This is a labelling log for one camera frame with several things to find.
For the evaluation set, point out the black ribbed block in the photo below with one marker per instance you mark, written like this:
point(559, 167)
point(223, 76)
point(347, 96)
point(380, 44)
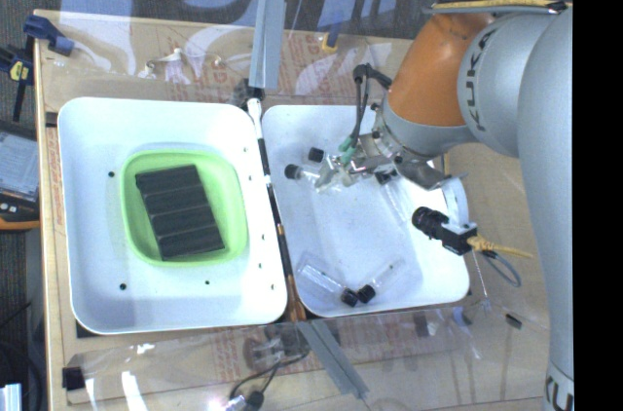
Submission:
point(180, 212)

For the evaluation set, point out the green bowl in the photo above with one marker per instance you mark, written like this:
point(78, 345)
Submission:
point(233, 199)

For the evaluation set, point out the clear bottle with black cap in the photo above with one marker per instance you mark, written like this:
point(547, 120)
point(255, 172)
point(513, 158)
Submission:
point(400, 202)
point(293, 171)
point(348, 297)
point(366, 293)
point(316, 154)

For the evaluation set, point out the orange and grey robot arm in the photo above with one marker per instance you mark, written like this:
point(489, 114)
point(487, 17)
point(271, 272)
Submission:
point(525, 97)

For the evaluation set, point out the brown cardboard board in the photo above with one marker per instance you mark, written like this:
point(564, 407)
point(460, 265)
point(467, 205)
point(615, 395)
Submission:
point(160, 350)

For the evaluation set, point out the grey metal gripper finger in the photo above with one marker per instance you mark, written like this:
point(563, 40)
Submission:
point(327, 170)
point(354, 167)

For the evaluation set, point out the white plastic tray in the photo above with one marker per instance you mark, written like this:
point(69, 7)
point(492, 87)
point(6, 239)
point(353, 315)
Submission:
point(97, 204)
point(350, 229)

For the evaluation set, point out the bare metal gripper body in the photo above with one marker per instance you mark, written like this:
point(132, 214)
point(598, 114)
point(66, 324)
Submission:
point(377, 152)

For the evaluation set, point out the black cylinder on white bracket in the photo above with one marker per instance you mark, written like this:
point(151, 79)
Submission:
point(440, 226)

